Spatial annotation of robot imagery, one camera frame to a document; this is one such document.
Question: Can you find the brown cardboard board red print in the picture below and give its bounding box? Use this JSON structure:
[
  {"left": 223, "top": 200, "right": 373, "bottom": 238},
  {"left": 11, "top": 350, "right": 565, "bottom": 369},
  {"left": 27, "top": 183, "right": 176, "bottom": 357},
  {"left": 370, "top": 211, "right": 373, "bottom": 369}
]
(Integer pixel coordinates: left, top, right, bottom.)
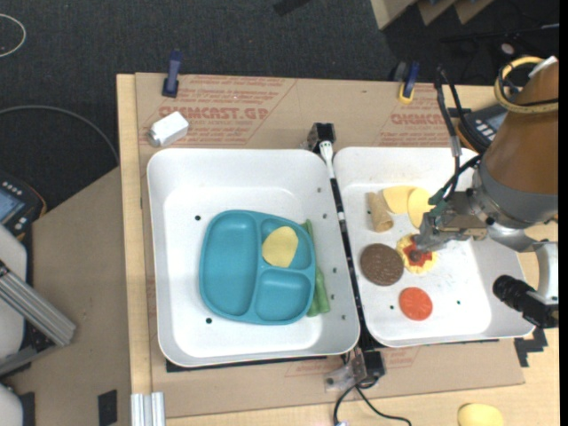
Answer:
[{"left": 134, "top": 72, "right": 527, "bottom": 419}]

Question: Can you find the yellow and red pizza slice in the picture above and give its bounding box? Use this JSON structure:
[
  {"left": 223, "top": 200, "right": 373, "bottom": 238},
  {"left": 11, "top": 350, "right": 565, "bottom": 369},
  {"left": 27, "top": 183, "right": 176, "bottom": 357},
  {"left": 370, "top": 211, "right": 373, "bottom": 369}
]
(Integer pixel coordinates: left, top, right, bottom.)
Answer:
[{"left": 395, "top": 233, "right": 439, "bottom": 276}]

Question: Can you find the yellow toy lemon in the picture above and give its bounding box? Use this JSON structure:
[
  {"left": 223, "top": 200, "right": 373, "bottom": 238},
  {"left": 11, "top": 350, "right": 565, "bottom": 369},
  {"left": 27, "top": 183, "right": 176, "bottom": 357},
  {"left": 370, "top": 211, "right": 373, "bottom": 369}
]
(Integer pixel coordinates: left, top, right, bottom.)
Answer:
[{"left": 456, "top": 402, "right": 505, "bottom": 426}]

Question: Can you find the white plastic tray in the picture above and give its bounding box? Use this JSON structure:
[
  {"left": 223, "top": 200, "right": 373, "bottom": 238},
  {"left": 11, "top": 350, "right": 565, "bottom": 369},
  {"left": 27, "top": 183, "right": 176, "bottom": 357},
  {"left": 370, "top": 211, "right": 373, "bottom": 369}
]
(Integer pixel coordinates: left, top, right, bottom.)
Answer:
[
  {"left": 331, "top": 146, "right": 537, "bottom": 349},
  {"left": 146, "top": 147, "right": 361, "bottom": 368}
]

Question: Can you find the blue divided plate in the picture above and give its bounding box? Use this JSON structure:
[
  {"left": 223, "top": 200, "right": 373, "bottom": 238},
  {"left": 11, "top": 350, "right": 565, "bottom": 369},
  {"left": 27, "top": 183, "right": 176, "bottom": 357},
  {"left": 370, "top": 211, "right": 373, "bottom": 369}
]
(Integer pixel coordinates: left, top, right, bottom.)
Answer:
[{"left": 198, "top": 209, "right": 318, "bottom": 327}]

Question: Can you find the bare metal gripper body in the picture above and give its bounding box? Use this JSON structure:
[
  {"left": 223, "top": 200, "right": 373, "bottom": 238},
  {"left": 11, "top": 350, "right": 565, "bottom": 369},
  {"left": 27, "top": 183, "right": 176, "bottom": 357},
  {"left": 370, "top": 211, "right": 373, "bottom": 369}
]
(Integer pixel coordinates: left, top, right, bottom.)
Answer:
[{"left": 437, "top": 188, "right": 541, "bottom": 254}]

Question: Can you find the orange round carrot slice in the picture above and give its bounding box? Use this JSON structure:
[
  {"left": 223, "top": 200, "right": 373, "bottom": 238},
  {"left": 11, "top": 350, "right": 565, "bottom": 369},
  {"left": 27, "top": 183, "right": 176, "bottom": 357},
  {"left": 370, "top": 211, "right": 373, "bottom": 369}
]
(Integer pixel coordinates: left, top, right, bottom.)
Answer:
[{"left": 398, "top": 286, "right": 434, "bottom": 322}]

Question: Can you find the white plastic bottle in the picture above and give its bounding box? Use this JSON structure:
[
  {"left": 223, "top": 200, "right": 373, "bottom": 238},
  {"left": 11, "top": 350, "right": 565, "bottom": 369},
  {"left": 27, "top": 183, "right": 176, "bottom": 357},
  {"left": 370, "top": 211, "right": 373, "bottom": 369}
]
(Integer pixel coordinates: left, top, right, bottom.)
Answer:
[{"left": 146, "top": 110, "right": 191, "bottom": 148}]

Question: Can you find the tan toy cone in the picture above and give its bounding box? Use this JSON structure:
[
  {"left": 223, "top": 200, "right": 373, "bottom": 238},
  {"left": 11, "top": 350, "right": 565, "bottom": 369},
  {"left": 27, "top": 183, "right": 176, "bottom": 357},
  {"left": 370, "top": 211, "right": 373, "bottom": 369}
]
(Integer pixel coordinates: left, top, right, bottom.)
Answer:
[{"left": 366, "top": 191, "right": 395, "bottom": 233}]

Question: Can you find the thin black and white rod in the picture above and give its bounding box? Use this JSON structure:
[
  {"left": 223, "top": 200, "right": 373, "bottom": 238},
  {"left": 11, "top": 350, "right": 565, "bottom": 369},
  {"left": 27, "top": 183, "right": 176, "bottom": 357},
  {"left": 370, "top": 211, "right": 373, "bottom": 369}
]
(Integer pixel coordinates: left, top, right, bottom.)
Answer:
[{"left": 318, "top": 141, "right": 370, "bottom": 351}]

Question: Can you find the yellow potato chip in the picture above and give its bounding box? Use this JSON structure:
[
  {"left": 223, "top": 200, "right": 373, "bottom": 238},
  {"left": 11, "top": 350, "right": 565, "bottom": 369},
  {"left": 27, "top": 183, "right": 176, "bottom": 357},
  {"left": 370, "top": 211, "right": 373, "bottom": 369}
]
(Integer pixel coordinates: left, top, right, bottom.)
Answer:
[
  {"left": 406, "top": 186, "right": 433, "bottom": 230},
  {"left": 261, "top": 225, "right": 300, "bottom": 268},
  {"left": 382, "top": 185, "right": 419, "bottom": 216}
]

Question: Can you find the black cylinder on white bracket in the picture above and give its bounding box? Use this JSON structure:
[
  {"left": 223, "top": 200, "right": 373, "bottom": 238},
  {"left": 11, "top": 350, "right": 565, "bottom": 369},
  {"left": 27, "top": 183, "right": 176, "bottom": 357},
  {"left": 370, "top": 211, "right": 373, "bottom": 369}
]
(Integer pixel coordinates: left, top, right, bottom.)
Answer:
[{"left": 492, "top": 240, "right": 559, "bottom": 329}]

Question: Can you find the brown round biscuit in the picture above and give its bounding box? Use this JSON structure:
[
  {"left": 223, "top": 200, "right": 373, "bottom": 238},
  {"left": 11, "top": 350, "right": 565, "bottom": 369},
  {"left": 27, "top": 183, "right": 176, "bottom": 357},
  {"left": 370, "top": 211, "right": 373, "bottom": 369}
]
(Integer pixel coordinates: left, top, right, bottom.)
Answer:
[{"left": 359, "top": 242, "right": 406, "bottom": 288}]

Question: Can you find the black block with thin wires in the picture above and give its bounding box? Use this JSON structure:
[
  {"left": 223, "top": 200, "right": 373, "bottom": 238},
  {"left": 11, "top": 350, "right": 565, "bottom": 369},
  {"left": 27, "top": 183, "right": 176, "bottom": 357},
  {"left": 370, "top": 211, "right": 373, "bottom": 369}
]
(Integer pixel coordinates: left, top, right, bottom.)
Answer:
[
  {"left": 305, "top": 122, "right": 336, "bottom": 153},
  {"left": 324, "top": 350, "right": 387, "bottom": 393}
]

